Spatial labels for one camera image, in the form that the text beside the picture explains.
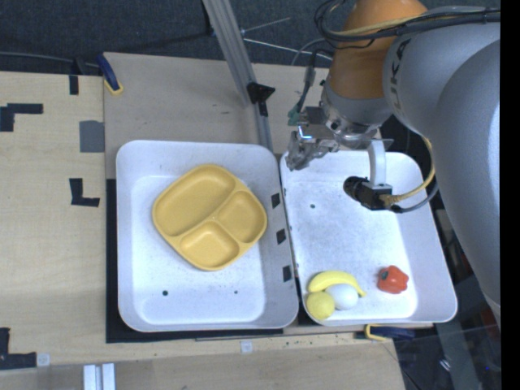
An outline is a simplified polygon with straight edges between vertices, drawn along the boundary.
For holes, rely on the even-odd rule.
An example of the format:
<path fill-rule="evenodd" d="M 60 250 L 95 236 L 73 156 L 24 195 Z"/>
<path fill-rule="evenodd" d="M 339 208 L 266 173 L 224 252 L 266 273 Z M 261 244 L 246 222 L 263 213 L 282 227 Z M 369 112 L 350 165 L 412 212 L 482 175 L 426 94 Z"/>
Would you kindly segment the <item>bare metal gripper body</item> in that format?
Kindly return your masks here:
<path fill-rule="evenodd" d="M 324 141 L 330 152 L 342 148 L 348 150 L 365 149 L 377 137 L 379 129 L 373 125 L 354 123 L 332 109 L 308 106 L 299 114 L 297 135 L 304 144 Z"/>

